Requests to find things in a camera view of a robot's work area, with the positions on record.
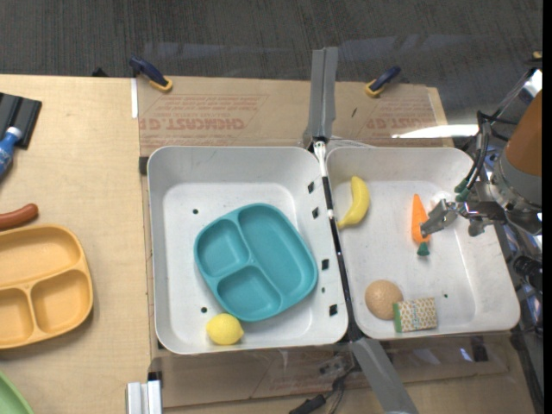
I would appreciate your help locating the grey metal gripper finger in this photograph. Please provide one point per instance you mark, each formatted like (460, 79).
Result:
(440, 215)
(479, 227)

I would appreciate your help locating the yellow lemon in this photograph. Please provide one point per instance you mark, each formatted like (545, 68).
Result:
(224, 329)

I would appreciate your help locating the orange divided plate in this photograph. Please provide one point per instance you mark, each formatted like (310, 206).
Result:
(43, 252)

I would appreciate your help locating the black ribbed flat block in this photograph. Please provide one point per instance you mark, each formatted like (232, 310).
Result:
(26, 114)

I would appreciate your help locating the brown cardboard board red print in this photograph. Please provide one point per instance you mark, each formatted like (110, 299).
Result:
(267, 114)

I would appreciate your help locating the orange carrot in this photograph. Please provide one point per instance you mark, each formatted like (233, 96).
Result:
(416, 214)

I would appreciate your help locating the brown sausage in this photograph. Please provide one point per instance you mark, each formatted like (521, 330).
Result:
(19, 216)

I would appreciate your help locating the yellow banana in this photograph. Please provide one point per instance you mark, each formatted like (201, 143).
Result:
(359, 205)

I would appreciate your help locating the blue bottle white cap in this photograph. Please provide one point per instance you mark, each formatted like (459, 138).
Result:
(6, 151)

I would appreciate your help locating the blue divided plate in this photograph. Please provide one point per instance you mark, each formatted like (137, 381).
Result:
(263, 248)

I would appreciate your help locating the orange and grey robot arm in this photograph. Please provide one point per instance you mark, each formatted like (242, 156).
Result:
(527, 145)

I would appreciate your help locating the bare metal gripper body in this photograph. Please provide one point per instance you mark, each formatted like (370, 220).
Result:
(491, 211)

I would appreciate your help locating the green plate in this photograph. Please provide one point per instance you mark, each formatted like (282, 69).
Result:
(10, 399)

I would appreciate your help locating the white plastic tray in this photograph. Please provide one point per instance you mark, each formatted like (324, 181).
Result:
(181, 248)
(466, 274)

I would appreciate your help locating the green and orange patterned carton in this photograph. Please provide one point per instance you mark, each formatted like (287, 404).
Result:
(416, 315)

